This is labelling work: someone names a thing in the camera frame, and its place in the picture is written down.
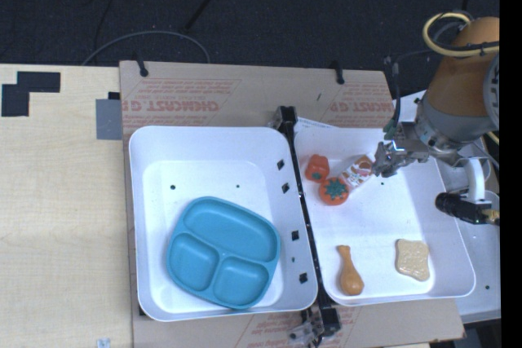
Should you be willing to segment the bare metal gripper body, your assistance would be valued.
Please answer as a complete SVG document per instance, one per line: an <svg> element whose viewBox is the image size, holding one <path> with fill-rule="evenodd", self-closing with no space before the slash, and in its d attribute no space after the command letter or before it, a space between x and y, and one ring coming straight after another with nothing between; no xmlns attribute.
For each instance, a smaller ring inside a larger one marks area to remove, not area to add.
<svg viewBox="0 0 522 348"><path fill-rule="evenodd" d="M430 157L452 161L460 149L459 142L425 121L402 121L390 126L385 130L385 144L388 152L403 152L402 167L427 162Z"/></svg>

